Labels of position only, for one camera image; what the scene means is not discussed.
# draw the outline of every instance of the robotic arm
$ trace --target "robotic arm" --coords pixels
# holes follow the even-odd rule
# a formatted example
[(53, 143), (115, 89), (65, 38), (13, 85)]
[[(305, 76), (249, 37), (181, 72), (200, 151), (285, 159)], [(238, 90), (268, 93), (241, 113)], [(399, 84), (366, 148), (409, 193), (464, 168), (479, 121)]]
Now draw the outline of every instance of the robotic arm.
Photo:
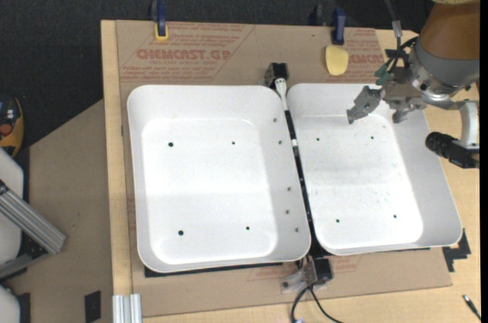
[[(480, 167), (477, 144), (478, 103), (454, 102), (451, 97), (480, 80), (480, 0), (432, 0), (436, 3), (419, 37), (400, 45), (397, 56), (377, 72), (380, 89), (364, 87), (347, 110), (349, 123), (366, 117), (383, 100), (395, 110), (393, 121), (427, 104), (459, 110), (461, 139), (431, 133), (425, 144), (436, 154), (462, 168)], [(397, 39), (400, 32), (396, 30)], [(411, 47), (408, 59), (397, 67), (399, 54)]]

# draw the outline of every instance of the tape measure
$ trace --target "tape measure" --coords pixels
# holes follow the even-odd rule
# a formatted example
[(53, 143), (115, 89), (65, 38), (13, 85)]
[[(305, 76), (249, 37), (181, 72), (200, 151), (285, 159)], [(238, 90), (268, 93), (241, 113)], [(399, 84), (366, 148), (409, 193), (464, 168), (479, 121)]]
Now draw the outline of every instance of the tape measure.
[(16, 98), (0, 94), (0, 146), (16, 156), (24, 138), (24, 116)]

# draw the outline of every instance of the black pen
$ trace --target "black pen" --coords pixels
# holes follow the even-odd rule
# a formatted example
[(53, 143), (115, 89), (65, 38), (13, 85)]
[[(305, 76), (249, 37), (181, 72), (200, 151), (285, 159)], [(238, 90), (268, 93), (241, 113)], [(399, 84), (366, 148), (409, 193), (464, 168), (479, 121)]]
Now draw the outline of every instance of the black pen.
[(466, 295), (463, 295), (463, 299), (466, 302), (467, 306), (470, 307), (470, 310), (473, 311), (473, 313), (478, 317), (478, 319), (481, 321), (481, 315), (478, 313), (478, 310), (474, 306), (473, 302), (469, 297)]

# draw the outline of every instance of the wooden table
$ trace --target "wooden table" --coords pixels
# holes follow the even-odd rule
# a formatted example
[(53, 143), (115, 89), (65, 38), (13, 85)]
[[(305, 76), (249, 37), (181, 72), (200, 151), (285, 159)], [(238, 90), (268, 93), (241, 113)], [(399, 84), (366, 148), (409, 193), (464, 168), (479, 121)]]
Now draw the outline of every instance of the wooden table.
[[(405, 38), (411, 37), (405, 32)], [(378, 30), (377, 37), (383, 49), (395, 48), (395, 39), (389, 30)], [(101, 22), (102, 59), (104, 70), (104, 103), (108, 155), (108, 189), (111, 221), (111, 252), (114, 294), (133, 292), (130, 269), (130, 250), (127, 222), (127, 201), (124, 176), (124, 150), (120, 132), (120, 90), (117, 61), (116, 21)], [(477, 99), (477, 90), (459, 97)], [(457, 113), (428, 107), (425, 115), (432, 131), (459, 136), (461, 119)], [(478, 170), (461, 170), (442, 160), (448, 183), (470, 242), (471, 255), (455, 262), (453, 286), (441, 289), (389, 293), (331, 299), (324, 302), (328, 313), (341, 321), (476, 321), (464, 303), (467, 294), (480, 310), (480, 179)], [(227, 309), (196, 314), (146, 318), (156, 322), (288, 322), (291, 306), (267, 305), (245, 309)], [(314, 302), (301, 302), (297, 316), (307, 323), (326, 321)]]

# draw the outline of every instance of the yellow oval object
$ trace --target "yellow oval object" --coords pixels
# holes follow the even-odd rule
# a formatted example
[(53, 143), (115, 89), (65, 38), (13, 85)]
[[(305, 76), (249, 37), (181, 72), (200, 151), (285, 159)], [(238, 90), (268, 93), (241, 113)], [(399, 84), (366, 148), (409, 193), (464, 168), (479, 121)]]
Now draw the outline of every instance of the yellow oval object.
[(326, 47), (326, 66), (330, 75), (344, 74), (348, 69), (349, 54), (340, 46)]

